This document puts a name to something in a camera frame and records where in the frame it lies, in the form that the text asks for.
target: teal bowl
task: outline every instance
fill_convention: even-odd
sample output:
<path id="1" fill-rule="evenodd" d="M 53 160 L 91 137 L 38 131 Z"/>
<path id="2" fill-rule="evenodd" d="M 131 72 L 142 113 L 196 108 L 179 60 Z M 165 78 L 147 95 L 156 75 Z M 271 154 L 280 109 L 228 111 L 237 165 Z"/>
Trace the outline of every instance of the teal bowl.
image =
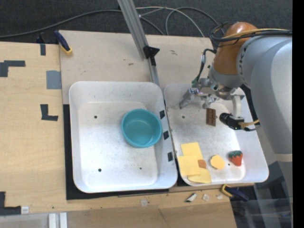
<path id="1" fill-rule="evenodd" d="M 121 127 L 124 139 L 135 148 L 155 145 L 162 135 L 160 120 L 145 109 L 129 111 L 124 115 Z"/>

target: yellow cheese slice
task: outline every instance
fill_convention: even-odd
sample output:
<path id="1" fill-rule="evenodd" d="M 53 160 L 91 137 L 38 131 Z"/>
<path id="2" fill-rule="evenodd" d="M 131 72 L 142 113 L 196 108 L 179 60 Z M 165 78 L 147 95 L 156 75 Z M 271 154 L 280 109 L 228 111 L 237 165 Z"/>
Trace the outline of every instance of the yellow cheese slice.
<path id="1" fill-rule="evenodd" d="M 224 160 L 218 154 L 211 158 L 210 163 L 215 169 L 223 169 L 225 167 Z"/>
<path id="2" fill-rule="evenodd" d="M 199 175 L 200 168 L 196 156 L 178 156 L 180 174 L 182 176 L 187 175 Z"/>
<path id="3" fill-rule="evenodd" d="M 203 159 L 198 142 L 181 144 L 181 150 L 184 156 L 196 156 L 197 161 Z"/>
<path id="4" fill-rule="evenodd" d="M 188 180 L 192 182 L 199 182 L 199 183 L 210 183 L 211 182 L 211 175 L 210 172 L 205 168 L 199 168 L 199 175 L 196 176 L 188 176 Z"/>

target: white strip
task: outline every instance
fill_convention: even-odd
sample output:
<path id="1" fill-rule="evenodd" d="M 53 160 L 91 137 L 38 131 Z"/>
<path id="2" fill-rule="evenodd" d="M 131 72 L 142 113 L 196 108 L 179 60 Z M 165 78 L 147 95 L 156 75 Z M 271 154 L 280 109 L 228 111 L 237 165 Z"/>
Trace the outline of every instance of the white strip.
<path id="1" fill-rule="evenodd" d="M 49 214 L 48 215 L 48 228 L 57 228 L 56 214 Z"/>
<path id="2" fill-rule="evenodd" d="M 67 228 L 67 213 L 60 213 L 60 228 Z"/>
<path id="3" fill-rule="evenodd" d="M 275 154 L 278 162 L 293 162 L 293 154 Z"/>

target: black cable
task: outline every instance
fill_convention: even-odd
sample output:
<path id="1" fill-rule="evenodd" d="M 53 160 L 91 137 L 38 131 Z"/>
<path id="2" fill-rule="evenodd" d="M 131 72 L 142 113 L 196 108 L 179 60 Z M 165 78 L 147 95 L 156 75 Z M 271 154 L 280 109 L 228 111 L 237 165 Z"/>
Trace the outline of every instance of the black cable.
<path id="1" fill-rule="evenodd" d="M 212 16 L 210 16 L 209 14 L 207 14 L 206 12 L 204 12 L 204 11 L 202 11 L 202 10 L 199 10 L 199 9 L 197 9 L 197 8 L 192 8 L 192 7 L 180 7 L 180 8 L 177 8 L 177 9 L 171 11 L 171 12 L 168 14 L 167 18 L 166 18 L 165 27 L 166 27 L 166 33 L 167 33 L 167 35 L 169 34 L 169 33 L 168 33 L 168 21 L 169 21 L 169 18 L 170 18 L 170 16 L 171 16 L 173 13 L 177 12 L 177 10 L 194 10 L 194 11 L 200 12 L 200 13 L 202 13 L 203 15 L 207 16 L 209 19 L 211 19 L 216 25 L 219 25 L 219 23 L 218 23 Z"/>
<path id="2" fill-rule="evenodd" d="M 46 29 L 50 29 L 50 28 L 53 28 L 53 27 L 55 27 L 55 26 L 62 25 L 62 24 L 64 24 L 64 23 L 70 22 L 70 21 L 72 21 L 72 20 L 74 20 L 74 19 L 78 19 L 78 18 L 81 18 L 81 17 L 84 17 L 84 16 L 88 16 L 88 15 L 92 15 L 92 14 L 107 13 L 107 12 L 122 13 L 121 10 L 115 10 L 115 9 L 106 9 L 106 10 L 103 9 L 103 10 L 91 11 L 91 12 L 87 12 L 87 13 L 83 13 L 83 14 L 80 14 L 80 15 L 77 15 L 77 16 L 74 16 L 74 17 L 71 17 L 71 18 L 69 18 L 69 19 L 63 20 L 63 21 L 58 22 L 58 23 L 56 23 L 56 24 L 46 26 L 46 27 L 44 27 L 44 28 L 40 28 L 40 29 L 28 31 L 28 32 L 23 32 L 23 33 L 19 33 L 19 34 L 0 36 L 0 39 L 3 39 L 3 38 L 11 38 L 11 37 L 18 37 L 18 36 L 24 36 L 24 35 L 29 35 L 29 34 L 41 32 L 41 31 L 44 31 L 44 30 L 46 30 Z M 153 26 L 155 29 L 157 29 L 162 35 L 164 35 L 164 33 L 163 33 L 156 25 L 154 25 L 152 22 L 150 22 L 149 20 L 144 19 L 144 18 L 141 18 L 141 19 L 142 19 L 143 21 L 149 23 L 150 25 L 152 25 L 152 26 Z"/>

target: white tray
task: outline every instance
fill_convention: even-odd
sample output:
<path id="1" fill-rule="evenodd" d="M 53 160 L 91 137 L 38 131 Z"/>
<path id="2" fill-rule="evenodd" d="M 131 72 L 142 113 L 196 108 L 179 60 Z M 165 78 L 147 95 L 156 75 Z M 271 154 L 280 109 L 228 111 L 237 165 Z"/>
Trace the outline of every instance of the white tray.
<path id="1" fill-rule="evenodd" d="M 220 99 L 211 104 L 210 108 L 216 110 L 215 127 L 206 125 L 206 110 L 202 108 L 203 101 L 200 97 L 196 97 L 192 103 L 180 109 L 179 102 L 190 87 L 188 84 L 171 84 L 164 90 L 173 144 L 176 155 L 181 156 L 181 144 L 198 142 L 212 182 L 195 183 L 189 181 L 187 176 L 182 176 L 183 180 L 191 186 L 265 181 L 269 174 L 268 166 L 257 132 L 235 131 L 219 120 L 221 113 L 233 113 L 232 101 Z M 235 94 L 245 95 L 241 89 Z M 246 97 L 241 100 L 241 107 L 245 122 L 251 122 Z M 234 150 L 241 150 L 243 153 L 243 164 L 240 167 L 228 159 L 228 153 Z M 211 157 L 216 154 L 225 161 L 225 167 L 221 170 L 213 168 L 210 164 Z"/>
<path id="2" fill-rule="evenodd" d="M 170 134 L 163 94 L 156 84 L 80 81 L 70 87 L 69 100 L 73 179 L 78 189 L 96 193 L 167 189 L 175 184 L 170 136 L 139 149 L 124 140 L 121 130 L 123 116 L 142 108 L 159 116 L 163 133 Z"/>

